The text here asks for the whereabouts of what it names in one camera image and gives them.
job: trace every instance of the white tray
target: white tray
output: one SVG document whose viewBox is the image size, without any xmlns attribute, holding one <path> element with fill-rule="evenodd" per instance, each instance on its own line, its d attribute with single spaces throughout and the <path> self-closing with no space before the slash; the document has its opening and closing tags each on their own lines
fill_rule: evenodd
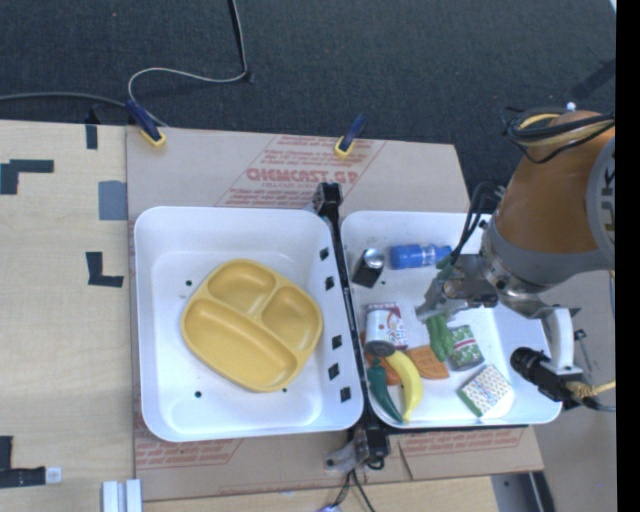
<svg viewBox="0 0 640 512">
<path fill-rule="evenodd" d="M 363 396 L 327 225 L 303 210 L 157 207 L 134 231 L 142 414 L 167 441 L 344 430 Z M 180 317 L 218 265 L 248 258 L 309 293 L 324 330 L 286 389 L 256 393 L 218 375 L 186 346 Z"/>
<path fill-rule="evenodd" d="M 353 213 L 344 219 L 342 241 L 350 275 L 365 249 L 386 250 L 392 245 L 434 243 L 455 247 L 464 224 L 464 214 L 367 212 Z M 465 245 L 465 253 L 477 253 L 481 229 Z M 351 286 L 351 296 L 359 331 L 365 329 L 365 307 L 376 302 L 396 302 L 400 306 L 410 346 L 428 343 L 425 325 L 417 320 L 415 307 L 424 302 L 424 294 L 437 270 L 434 267 L 393 270 L 385 268 L 373 288 Z M 498 305 L 493 309 L 459 312 L 449 327 L 468 324 L 482 351 L 485 363 L 493 363 L 513 387 L 512 399 L 502 400 L 481 419 L 477 418 L 457 396 L 456 391 L 481 367 L 456 372 L 444 380 L 422 379 L 424 399 L 414 411 L 411 422 L 403 424 L 390 418 L 371 398 L 376 414 L 397 428 L 445 428 L 506 426 L 547 423 L 556 418 L 562 405 L 544 397 L 530 382 L 517 374 L 509 363 L 512 352 L 522 346 L 549 353 L 542 324 L 527 320 L 512 310 Z M 389 387 L 391 397 L 402 410 L 400 386 Z"/>
</svg>

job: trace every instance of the banana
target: banana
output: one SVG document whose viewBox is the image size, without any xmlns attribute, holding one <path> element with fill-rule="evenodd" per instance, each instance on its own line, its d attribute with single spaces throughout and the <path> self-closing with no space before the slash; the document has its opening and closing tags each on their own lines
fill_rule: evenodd
<svg viewBox="0 0 640 512">
<path fill-rule="evenodd" d="M 422 402 L 422 380 L 416 365 L 405 353 L 396 350 L 387 356 L 387 363 L 400 375 L 404 392 L 404 413 L 402 421 L 409 423 L 414 409 Z"/>
</svg>

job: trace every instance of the blue bottle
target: blue bottle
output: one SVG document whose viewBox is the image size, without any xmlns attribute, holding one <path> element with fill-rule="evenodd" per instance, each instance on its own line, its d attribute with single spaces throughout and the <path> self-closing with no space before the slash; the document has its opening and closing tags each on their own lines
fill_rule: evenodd
<svg viewBox="0 0 640 512">
<path fill-rule="evenodd" d="M 391 268 L 418 268 L 435 265 L 451 252 L 448 245 L 437 246 L 434 244 L 420 245 L 394 245 L 389 249 Z"/>
</svg>

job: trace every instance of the yellow plate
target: yellow plate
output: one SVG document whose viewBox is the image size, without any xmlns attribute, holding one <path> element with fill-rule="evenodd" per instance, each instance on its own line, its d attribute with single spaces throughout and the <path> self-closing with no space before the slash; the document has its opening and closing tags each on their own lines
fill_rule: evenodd
<svg viewBox="0 0 640 512">
<path fill-rule="evenodd" d="M 252 391 L 282 389 L 298 375 L 322 333 L 322 312 L 295 283 L 252 260 L 216 268 L 181 319 L 191 351 Z"/>
</svg>

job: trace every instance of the cardboard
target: cardboard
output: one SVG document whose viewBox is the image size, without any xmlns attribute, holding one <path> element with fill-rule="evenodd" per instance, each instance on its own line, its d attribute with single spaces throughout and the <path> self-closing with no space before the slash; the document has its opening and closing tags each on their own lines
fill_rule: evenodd
<svg viewBox="0 0 640 512">
<path fill-rule="evenodd" d="M 139 397 L 133 225 L 154 206 L 303 208 L 320 182 L 341 184 L 342 215 L 358 210 L 461 212 L 468 197 L 455 149 L 448 145 L 357 140 L 346 160 L 336 139 L 163 129 L 153 148 L 127 131 L 134 393 Z M 341 485 L 324 456 L 346 433 L 167 443 L 135 410 L 136 477 L 146 501 L 315 489 Z M 402 434 L 391 437 L 382 470 L 367 483 L 407 482 L 542 468 L 531 428 Z"/>
</svg>

